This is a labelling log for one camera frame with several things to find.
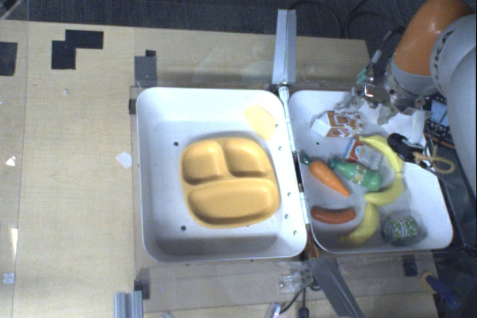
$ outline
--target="toy carrot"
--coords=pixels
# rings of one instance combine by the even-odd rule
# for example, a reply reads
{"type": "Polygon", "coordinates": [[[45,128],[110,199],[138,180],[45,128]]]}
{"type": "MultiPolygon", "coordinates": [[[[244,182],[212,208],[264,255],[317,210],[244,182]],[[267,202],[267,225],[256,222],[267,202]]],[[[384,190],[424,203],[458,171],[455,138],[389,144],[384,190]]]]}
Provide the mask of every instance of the toy carrot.
{"type": "Polygon", "coordinates": [[[326,165],[326,163],[320,160],[315,160],[312,162],[307,155],[302,156],[301,162],[305,165],[308,165],[312,175],[324,185],[327,185],[346,197],[350,195],[350,192],[336,176],[333,170],[326,165]]]}

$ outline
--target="black tape marking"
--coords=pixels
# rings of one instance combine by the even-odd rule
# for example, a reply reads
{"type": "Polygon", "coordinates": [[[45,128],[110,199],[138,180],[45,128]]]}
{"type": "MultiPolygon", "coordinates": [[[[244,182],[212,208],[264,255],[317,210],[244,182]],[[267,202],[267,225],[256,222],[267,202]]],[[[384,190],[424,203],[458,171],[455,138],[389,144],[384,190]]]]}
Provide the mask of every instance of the black tape marking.
{"type": "Polygon", "coordinates": [[[16,42],[0,42],[0,76],[13,76],[16,68],[16,42]]]}
{"type": "Polygon", "coordinates": [[[414,255],[402,256],[402,267],[404,268],[404,276],[415,277],[417,276],[417,264],[414,255]]]}
{"type": "Polygon", "coordinates": [[[2,7],[5,8],[5,10],[11,9],[14,5],[16,4],[16,0],[5,0],[2,4],[2,7]]]}
{"type": "Polygon", "coordinates": [[[66,30],[66,45],[69,48],[103,49],[104,32],[66,30]]]}
{"type": "Polygon", "coordinates": [[[137,100],[129,99],[129,115],[136,115],[136,102],[137,100]]]}
{"type": "Polygon", "coordinates": [[[76,69],[76,50],[64,41],[51,42],[51,69],[76,69]]]}

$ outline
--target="small bottle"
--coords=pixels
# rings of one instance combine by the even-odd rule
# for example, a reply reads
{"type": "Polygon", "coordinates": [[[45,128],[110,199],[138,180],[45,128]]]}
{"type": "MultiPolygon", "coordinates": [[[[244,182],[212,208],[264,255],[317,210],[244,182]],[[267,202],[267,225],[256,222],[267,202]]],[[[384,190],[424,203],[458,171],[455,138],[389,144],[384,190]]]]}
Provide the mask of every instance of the small bottle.
{"type": "Polygon", "coordinates": [[[425,236],[424,231],[418,215],[410,211],[393,212],[381,222],[382,239],[397,247],[421,240],[425,236]]]}
{"type": "Polygon", "coordinates": [[[379,191],[382,186],[381,175],[359,163],[343,163],[332,159],[329,166],[333,170],[340,171],[346,179],[357,185],[363,185],[370,191],[379,191]]]}
{"type": "Polygon", "coordinates": [[[381,152],[374,150],[356,138],[351,139],[350,145],[343,156],[344,160],[359,163],[372,171],[378,171],[382,157],[381,152]]]}

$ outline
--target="banana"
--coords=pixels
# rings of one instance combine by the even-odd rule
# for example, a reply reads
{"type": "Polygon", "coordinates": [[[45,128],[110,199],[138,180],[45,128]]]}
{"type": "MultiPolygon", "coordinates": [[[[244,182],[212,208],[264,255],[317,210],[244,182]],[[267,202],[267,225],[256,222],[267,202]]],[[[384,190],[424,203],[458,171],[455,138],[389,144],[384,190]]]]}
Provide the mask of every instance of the banana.
{"type": "Polygon", "coordinates": [[[368,192],[365,194],[364,199],[378,207],[392,203],[402,194],[402,191],[404,190],[401,177],[402,174],[398,173],[396,175],[396,179],[390,186],[380,192],[368,192]]]}
{"type": "Polygon", "coordinates": [[[372,148],[381,151],[386,156],[389,164],[396,173],[402,171],[403,160],[398,157],[397,153],[395,153],[392,148],[389,147],[388,141],[384,136],[360,136],[358,139],[361,142],[370,145],[372,148]]]}
{"type": "Polygon", "coordinates": [[[378,209],[371,203],[368,203],[364,208],[364,217],[359,226],[348,233],[340,237],[340,242],[351,245],[360,245],[368,240],[378,226],[379,214],[378,209]]]}

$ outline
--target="green bottle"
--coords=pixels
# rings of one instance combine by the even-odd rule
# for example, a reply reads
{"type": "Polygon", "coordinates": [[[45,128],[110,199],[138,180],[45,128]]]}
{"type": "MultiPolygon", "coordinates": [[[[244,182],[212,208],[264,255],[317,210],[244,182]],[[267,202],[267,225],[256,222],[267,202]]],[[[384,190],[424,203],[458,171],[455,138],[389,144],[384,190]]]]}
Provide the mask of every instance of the green bottle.
{"type": "Polygon", "coordinates": [[[332,159],[329,166],[333,170],[340,171],[346,179],[357,185],[363,185],[372,192],[379,191],[381,188],[381,175],[359,163],[343,163],[337,159],[332,159]]]}

